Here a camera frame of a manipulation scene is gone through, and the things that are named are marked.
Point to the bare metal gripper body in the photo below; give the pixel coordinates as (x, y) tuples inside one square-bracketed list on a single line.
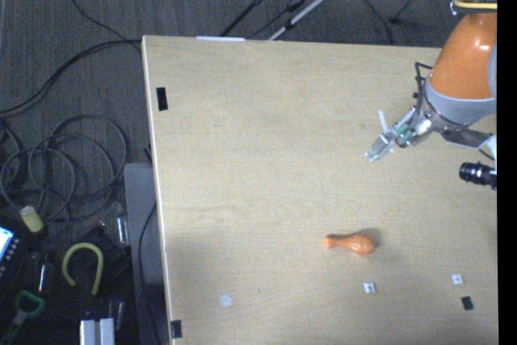
[(460, 135)]

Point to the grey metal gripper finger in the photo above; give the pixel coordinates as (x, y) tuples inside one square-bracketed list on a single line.
[(383, 121), (379, 147)]

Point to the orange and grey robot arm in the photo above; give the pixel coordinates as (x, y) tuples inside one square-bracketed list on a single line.
[(464, 68)]

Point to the orange toy chicken drumstick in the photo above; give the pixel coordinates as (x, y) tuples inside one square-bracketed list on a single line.
[(355, 243)]

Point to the pale wood board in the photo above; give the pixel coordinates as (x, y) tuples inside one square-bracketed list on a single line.
[(262, 173)]

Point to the yellow-green curved tube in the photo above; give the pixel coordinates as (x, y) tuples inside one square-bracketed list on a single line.
[(82, 245)]

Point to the pale yellow small cylinder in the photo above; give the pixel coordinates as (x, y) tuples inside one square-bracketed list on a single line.
[(31, 219)]

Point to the black cylinder on white bracket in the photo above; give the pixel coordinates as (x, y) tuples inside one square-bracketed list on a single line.
[(474, 172)]

